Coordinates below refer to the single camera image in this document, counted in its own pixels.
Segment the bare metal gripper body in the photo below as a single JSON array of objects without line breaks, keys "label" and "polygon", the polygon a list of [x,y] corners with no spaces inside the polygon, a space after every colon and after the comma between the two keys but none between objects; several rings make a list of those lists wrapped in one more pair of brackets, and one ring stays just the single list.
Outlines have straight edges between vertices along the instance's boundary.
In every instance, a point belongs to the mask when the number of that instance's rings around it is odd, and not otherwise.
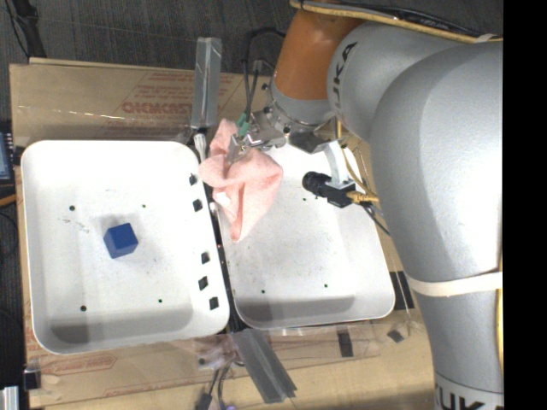
[{"label": "bare metal gripper body", "polygon": [[265,149],[284,146],[291,135],[299,129],[299,124],[274,107],[264,107],[250,114],[245,136],[263,139]]}]

